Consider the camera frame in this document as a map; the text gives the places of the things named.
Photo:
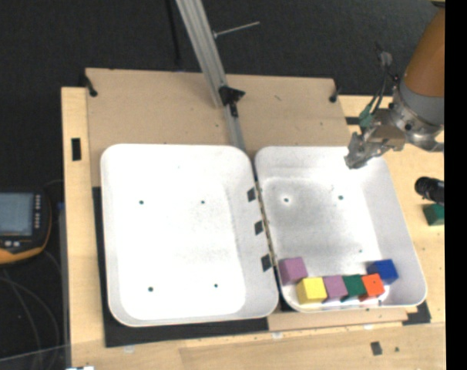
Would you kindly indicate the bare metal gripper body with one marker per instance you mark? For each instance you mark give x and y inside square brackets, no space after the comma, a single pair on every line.
[389,135]

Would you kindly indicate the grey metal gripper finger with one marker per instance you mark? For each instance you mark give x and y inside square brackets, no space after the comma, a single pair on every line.
[354,149]
[369,154]

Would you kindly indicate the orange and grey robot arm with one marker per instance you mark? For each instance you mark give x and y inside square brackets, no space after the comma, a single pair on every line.
[426,64]

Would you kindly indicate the white plastic tray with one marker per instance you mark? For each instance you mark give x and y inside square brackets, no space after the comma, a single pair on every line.
[179,237]
[326,222]

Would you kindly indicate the green cube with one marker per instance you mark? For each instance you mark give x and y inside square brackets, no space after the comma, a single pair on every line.
[353,284]
[434,214]

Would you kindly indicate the blue cube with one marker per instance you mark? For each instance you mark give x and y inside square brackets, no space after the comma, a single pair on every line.
[384,270]

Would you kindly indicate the orange cube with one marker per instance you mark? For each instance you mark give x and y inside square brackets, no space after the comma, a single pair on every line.
[373,285]

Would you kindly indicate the purple cube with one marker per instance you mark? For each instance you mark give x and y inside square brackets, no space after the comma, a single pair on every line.
[335,287]
[293,270]

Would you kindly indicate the yellow cube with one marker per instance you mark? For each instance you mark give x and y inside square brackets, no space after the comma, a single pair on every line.
[311,290]

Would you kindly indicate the brown cardboard board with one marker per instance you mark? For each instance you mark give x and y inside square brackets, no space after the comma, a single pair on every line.
[156,110]

